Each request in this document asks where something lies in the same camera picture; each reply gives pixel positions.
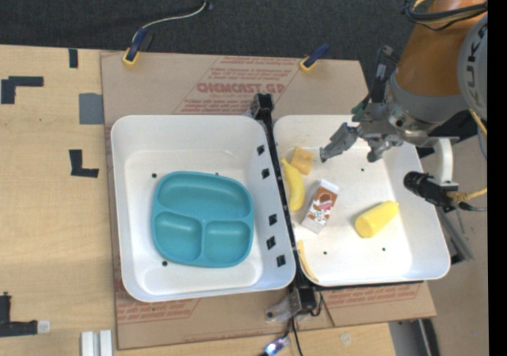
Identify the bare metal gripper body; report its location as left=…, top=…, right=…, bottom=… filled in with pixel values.
left=355, top=102, right=437, bottom=148

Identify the yellow banana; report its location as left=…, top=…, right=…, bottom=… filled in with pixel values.
left=280, top=157, right=307, bottom=212

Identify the white plastic tray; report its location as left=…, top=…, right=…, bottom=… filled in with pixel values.
left=272, top=114, right=452, bottom=288
left=110, top=114, right=297, bottom=303

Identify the brown and white carton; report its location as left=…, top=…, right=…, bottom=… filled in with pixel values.
left=299, top=178, right=341, bottom=235

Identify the brown cardboard board red print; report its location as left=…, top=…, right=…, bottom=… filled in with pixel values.
left=100, top=51, right=438, bottom=350

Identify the black cylinder on white bracket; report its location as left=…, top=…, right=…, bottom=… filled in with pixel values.
left=402, top=137, right=460, bottom=212

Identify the blue divided plate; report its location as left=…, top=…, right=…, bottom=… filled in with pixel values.
left=151, top=170, right=255, bottom=269

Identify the orange bread piece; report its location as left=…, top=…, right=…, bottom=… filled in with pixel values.
left=289, top=147, right=315, bottom=176

